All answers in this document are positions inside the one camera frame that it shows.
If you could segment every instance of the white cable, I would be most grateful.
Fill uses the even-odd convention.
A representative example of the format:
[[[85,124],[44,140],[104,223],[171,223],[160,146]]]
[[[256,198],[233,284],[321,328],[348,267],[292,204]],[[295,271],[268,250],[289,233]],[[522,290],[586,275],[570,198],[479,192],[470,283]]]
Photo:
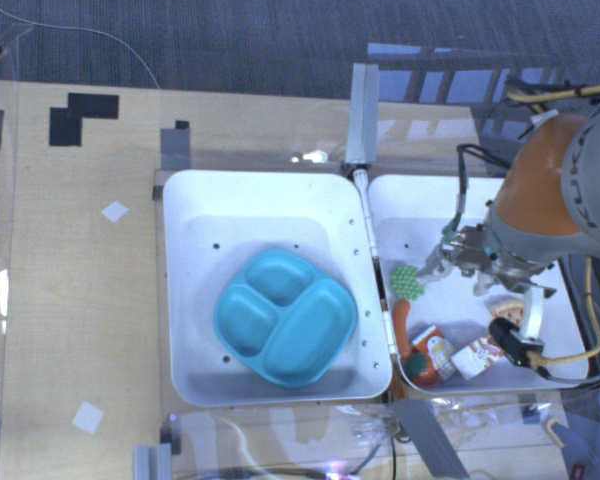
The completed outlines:
[[[49,23],[40,23],[38,21],[27,20],[25,18],[20,18],[18,16],[15,16],[14,14],[11,14],[10,12],[5,11],[2,8],[0,8],[0,13],[4,14],[5,16],[7,16],[13,20],[20,21],[22,23],[27,23],[28,25],[34,25],[36,27],[51,28],[51,29],[55,29],[55,30],[72,30],[75,32],[90,32],[92,34],[97,34],[100,36],[107,37],[109,39],[113,39],[115,42],[121,44],[127,50],[129,50],[135,56],[135,58],[140,61],[140,64],[142,64],[142,67],[147,71],[147,73],[149,73],[149,76],[151,77],[151,80],[153,80],[153,83],[156,86],[156,88],[160,89],[160,84],[158,83],[158,80],[156,79],[155,75],[153,74],[153,71],[151,71],[151,68],[149,67],[149,65],[140,56],[140,54],[131,47],[131,45],[129,45],[128,43],[126,43],[125,41],[120,39],[119,37],[109,34],[108,32],[103,32],[102,30],[96,30],[93,28],[71,27],[71,26],[66,26],[66,25],[50,25]]]

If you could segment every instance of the wooden surface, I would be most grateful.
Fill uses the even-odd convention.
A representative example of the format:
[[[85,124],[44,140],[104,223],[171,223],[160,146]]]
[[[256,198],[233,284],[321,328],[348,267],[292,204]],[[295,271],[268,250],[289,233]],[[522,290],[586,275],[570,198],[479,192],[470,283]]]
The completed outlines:
[[[49,147],[49,108],[66,107],[69,92],[119,95],[119,119],[85,119],[81,148]],[[445,121],[470,119],[466,109],[389,104],[380,116],[392,121],[381,125],[380,144],[391,158],[417,152],[425,162],[453,165],[453,146],[476,140],[466,123],[468,131],[452,139],[436,135],[450,126]],[[286,165],[290,152],[344,151],[348,115],[342,101],[20,84],[0,480],[130,479],[133,446],[157,443],[151,192],[160,128],[176,119],[191,122],[194,156],[244,154]],[[427,119],[435,140],[420,124],[410,132],[409,123]],[[114,201],[129,208],[116,223],[101,214]],[[72,425],[83,401],[104,411],[94,435]],[[341,431],[351,428],[343,423]],[[546,467],[558,467],[557,449],[543,448]],[[493,452],[496,477],[514,453],[526,451],[503,445]]]

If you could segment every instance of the black connector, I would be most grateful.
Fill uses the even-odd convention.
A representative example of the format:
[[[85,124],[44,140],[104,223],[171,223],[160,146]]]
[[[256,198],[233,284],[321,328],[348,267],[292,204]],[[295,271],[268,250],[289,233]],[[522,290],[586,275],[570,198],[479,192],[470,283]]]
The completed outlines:
[[[506,318],[496,318],[489,324],[489,334],[504,350],[509,361],[515,366],[529,368],[531,364],[527,352],[541,353],[544,344],[531,338],[521,338],[516,335],[519,330],[516,324]]]

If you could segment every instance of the blue bowl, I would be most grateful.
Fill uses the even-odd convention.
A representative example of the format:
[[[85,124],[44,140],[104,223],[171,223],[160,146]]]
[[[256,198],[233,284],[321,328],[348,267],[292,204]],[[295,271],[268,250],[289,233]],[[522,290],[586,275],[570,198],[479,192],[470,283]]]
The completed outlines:
[[[224,289],[213,326],[222,344],[285,388],[316,382],[356,325],[351,294],[300,256],[271,249],[252,258]]]

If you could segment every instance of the table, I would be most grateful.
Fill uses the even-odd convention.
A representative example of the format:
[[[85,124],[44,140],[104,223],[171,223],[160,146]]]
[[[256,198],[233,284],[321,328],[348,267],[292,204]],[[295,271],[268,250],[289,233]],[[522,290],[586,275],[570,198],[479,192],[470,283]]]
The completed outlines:
[[[66,107],[70,92],[118,95],[119,116],[83,119],[82,147],[50,147],[49,109]],[[0,108],[0,200],[7,201],[0,269],[10,271],[7,323],[0,318],[0,480],[131,478],[134,445],[156,444],[161,426],[152,199],[160,130],[190,123],[195,167],[333,171],[344,153],[348,102],[0,82]],[[381,104],[379,116],[379,157],[389,165],[409,160],[412,172],[452,174],[453,145],[476,140],[463,107]],[[314,150],[330,162],[294,165],[293,156]],[[101,213],[114,202],[128,209],[116,222]],[[83,402],[104,411],[94,434],[72,425]],[[326,425],[325,410],[332,409],[308,410],[308,426],[296,435],[304,432],[307,442],[337,435],[339,427],[312,433],[320,420]],[[216,432],[208,413],[190,417],[201,418],[201,435]],[[529,434],[518,427],[520,438]],[[466,450],[467,467],[488,469],[480,447],[493,443],[494,432]],[[564,472],[559,451],[538,432],[515,452],[529,458],[516,466],[520,478]],[[516,463],[505,441],[489,446],[500,472]],[[398,454],[410,457],[412,477],[425,477],[412,445]],[[379,460],[365,478],[390,474],[386,450]]]

